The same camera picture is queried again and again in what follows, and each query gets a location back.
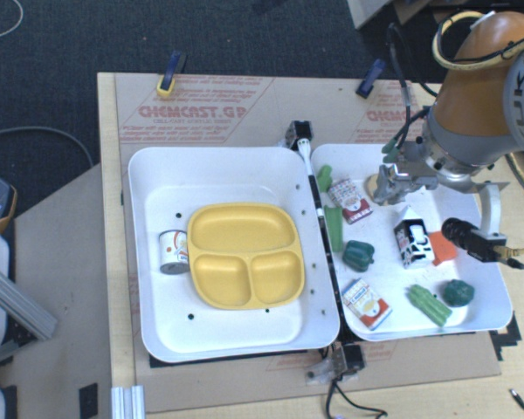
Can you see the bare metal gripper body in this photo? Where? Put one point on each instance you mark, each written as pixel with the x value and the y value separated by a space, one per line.
pixel 421 170

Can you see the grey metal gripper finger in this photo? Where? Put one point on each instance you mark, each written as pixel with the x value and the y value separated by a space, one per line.
pixel 401 194
pixel 382 188

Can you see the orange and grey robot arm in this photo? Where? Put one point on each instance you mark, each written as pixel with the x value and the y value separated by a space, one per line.
pixel 471 103

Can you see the beige toy biscuit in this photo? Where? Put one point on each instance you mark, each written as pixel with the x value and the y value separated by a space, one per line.
pixel 370 186

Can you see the red and white carton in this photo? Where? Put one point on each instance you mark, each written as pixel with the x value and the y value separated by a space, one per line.
pixel 350 200

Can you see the black and white milk carton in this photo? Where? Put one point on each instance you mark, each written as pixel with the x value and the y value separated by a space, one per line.
pixel 412 242

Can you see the small green toy vegetable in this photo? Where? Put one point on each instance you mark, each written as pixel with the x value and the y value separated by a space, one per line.
pixel 324 177

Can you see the long green toy vegetable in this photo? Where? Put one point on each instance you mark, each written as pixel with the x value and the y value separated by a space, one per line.
pixel 334 229

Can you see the thin black and white rod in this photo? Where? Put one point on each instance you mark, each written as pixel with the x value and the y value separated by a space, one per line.
pixel 319 210

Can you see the orange cube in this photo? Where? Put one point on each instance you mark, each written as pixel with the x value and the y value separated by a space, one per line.
pixel 444 249

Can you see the green toy bell pepper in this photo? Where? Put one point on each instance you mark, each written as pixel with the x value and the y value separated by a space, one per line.
pixel 358 256

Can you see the white plastic tray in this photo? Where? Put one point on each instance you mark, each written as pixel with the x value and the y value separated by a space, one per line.
pixel 388 277
pixel 166 321

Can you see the dark green toy pepper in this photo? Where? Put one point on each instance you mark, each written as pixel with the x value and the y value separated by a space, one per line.
pixel 458 293

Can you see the orange and white carton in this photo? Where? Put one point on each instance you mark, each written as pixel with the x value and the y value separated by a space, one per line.
pixel 367 304

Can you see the green toy asparagus bunch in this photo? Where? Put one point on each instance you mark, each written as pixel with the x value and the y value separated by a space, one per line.
pixel 430 306

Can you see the brown cardboard board red print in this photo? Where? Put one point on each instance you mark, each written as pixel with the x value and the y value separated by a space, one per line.
pixel 253 107

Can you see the yellow divided plate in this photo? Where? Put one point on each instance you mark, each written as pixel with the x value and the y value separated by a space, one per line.
pixel 244 256

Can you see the small white can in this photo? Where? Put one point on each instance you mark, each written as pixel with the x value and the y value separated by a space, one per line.
pixel 173 251

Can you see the black cylinder on white bracket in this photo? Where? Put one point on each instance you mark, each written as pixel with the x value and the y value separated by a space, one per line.
pixel 484 242

